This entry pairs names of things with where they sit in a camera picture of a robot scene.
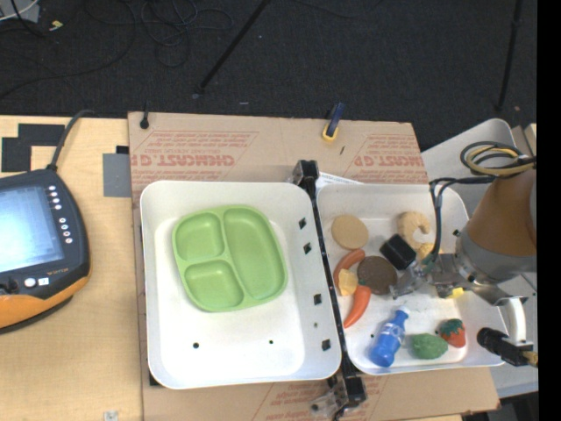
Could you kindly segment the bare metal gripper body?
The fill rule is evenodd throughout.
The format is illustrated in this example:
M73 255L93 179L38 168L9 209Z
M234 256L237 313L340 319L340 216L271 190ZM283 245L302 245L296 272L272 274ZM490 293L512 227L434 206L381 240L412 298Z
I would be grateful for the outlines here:
M425 258L425 278L440 298L460 296L478 284L475 274L458 263L454 253L429 254Z

